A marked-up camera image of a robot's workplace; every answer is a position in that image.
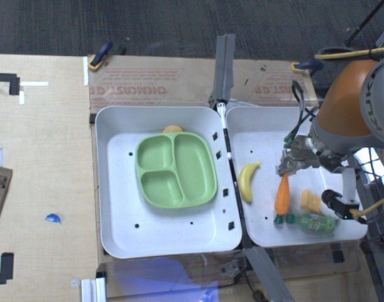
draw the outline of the banana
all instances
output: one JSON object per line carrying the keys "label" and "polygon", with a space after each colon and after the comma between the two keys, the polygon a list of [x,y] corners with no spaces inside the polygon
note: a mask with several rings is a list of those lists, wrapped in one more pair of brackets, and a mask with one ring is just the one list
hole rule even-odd
{"label": "banana", "polygon": [[254,164],[244,165],[238,176],[239,190],[240,190],[242,199],[245,200],[247,203],[250,203],[252,201],[250,179],[252,178],[254,171],[258,168],[259,165],[260,165],[260,161]]}

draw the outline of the dark floor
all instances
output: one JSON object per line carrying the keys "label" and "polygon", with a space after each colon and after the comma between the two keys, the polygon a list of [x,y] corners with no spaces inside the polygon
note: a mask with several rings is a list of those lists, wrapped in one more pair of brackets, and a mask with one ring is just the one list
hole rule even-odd
{"label": "dark floor", "polygon": [[[236,34],[236,59],[313,60],[344,41],[381,0],[0,0],[0,53],[110,53],[214,58],[216,37]],[[384,31],[384,5],[351,48],[371,48]],[[345,64],[313,76],[327,89]]]}

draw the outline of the orange carrot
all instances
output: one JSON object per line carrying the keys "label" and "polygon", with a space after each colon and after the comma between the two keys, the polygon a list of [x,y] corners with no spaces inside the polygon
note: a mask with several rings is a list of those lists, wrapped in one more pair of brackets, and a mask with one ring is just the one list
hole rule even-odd
{"label": "orange carrot", "polygon": [[284,173],[278,186],[277,195],[275,196],[274,209],[278,215],[287,213],[290,206],[290,185],[288,182],[288,173]]}

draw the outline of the bottle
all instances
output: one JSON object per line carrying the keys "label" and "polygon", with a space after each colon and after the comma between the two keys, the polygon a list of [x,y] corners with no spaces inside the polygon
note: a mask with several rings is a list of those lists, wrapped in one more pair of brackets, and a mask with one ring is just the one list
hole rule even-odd
{"label": "bottle", "polygon": [[288,214],[286,222],[288,224],[298,224],[303,229],[324,233],[331,233],[336,226],[336,221],[333,217],[318,214],[304,214],[302,216]]}

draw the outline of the green tray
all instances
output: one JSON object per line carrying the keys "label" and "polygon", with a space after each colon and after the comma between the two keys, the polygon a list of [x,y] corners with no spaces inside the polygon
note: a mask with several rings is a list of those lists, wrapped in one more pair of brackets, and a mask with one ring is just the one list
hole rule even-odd
{"label": "green tray", "polygon": [[136,148],[136,171],[144,198],[157,207],[197,206],[217,192],[209,147],[194,133],[161,133],[142,139]]}

